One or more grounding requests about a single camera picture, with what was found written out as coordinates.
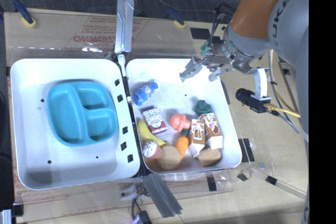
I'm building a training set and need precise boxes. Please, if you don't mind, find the yellow banana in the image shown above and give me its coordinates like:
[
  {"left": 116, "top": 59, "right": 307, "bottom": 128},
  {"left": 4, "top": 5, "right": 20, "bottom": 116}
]
[{"left": 137, "top": 119, "right": 169, "bottom": 151}]

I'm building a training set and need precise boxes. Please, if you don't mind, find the orange carrot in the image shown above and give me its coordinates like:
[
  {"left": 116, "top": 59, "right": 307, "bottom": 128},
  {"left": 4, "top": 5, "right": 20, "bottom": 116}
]
[{"left": 175, "top": 128, "right": 191, "bottom": 161}]

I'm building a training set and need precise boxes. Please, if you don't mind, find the brown cardboard board red print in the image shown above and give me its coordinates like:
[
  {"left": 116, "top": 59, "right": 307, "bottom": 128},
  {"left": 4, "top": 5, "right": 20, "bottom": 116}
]
[{"left": 3, "top": 7, "right": 234, "bottom": 224}]

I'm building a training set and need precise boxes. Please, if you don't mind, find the green broccoli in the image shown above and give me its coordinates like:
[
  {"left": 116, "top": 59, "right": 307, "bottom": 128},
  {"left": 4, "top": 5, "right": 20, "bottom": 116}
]
[{"left": 194, "top": 100, "right": 213, "bottom": 116}]

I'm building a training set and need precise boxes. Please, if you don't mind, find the white plastic tray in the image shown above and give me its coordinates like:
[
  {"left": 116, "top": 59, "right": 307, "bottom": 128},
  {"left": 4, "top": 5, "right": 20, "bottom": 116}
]
[
  {"left": 9, "top": 58, "right": 141, "bottom": 190},
  {"left": 125, "top": 58, "right": 243, "bottom": 175}
]

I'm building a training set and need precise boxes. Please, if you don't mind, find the brown bread slice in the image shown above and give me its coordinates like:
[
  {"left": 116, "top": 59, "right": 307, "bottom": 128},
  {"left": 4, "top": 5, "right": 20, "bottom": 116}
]
[{"left": 196, "top": 146, "right": 223, "bottom": 167}]

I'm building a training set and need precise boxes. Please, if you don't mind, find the brown and white carton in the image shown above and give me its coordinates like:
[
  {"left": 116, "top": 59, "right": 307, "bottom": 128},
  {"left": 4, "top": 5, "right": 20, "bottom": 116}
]
[
  {"left": 187, "top": 119, "right": 206, "bottom": 159},
  {"left": 199, "top": 113, "right": 224, "bottom": 150}
]

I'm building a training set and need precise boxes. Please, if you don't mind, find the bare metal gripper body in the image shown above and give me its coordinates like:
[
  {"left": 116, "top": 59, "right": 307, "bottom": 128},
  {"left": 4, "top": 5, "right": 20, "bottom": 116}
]
[{"left": 201, "top": 41, "right": 260, "bottom": 74}]

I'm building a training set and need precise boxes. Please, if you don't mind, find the round tan biscuit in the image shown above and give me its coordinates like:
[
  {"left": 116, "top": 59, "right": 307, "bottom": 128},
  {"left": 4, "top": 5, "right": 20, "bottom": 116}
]
[{"left": 156, "top": 144, "right": 182, "bottom": 171}]

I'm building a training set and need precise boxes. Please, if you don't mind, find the blue divided plate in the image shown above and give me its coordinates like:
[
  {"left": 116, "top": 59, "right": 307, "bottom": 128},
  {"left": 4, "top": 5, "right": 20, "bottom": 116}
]
[{"left": 46, "top": 81, "right": 119, "bottom": 147}]

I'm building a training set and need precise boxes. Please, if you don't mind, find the pink cupcake with sprinkles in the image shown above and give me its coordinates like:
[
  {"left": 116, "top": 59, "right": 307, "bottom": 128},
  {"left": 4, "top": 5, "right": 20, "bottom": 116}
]
[{"left": 143, "top": 140, "right": 162, "bottom": 160}]

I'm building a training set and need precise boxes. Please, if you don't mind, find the black cylinder on white bracket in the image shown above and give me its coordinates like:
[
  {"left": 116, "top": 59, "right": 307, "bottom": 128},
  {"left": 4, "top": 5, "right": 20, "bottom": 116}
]
[{"left": 235, "top": 68, "right": 272, "bottom": 114}]

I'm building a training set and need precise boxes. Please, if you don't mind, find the black block with thin wires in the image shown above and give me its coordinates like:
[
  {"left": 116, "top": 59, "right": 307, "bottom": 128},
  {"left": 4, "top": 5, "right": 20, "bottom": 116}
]
[{"left": 138, "top": 210, "right": 152, "bottom": 224}]

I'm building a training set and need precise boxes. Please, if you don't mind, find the orange and pink ice cream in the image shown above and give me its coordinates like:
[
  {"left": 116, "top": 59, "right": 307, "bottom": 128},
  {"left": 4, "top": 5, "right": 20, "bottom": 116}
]
[{"left": 169, "top": 113, "right": 192, "bottom": 133}]

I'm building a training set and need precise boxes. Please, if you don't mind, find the red and white carton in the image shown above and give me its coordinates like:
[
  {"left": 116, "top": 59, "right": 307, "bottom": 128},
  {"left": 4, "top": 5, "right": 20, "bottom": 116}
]
[{"left": 141, "top": 107, "right": 168, "bottom": 135}]

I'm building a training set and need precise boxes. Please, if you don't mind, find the blue plastic bottle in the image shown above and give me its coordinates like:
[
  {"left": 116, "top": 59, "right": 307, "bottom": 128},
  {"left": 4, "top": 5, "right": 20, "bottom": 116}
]
[{"left": 133, "top": 82, "right": 159, "bottom": 106}]

